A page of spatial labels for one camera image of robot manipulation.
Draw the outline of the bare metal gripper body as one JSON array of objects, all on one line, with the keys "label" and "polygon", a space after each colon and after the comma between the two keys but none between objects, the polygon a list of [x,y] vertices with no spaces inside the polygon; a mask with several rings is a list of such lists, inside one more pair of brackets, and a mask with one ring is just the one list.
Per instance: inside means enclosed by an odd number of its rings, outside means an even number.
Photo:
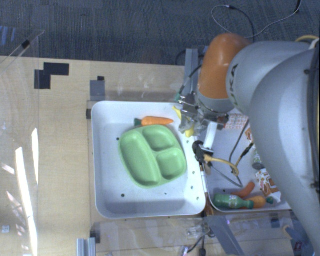
[{"label": "bare metal gripper body", "polygon": [[209,98],[200,92],[192,92],[186,95],[178,95],[178,103],[181,104],[181,117],[186,116],[192,120],[192,128],[195,122],[207,121],[223,126],[229,120],[229,99]]}]

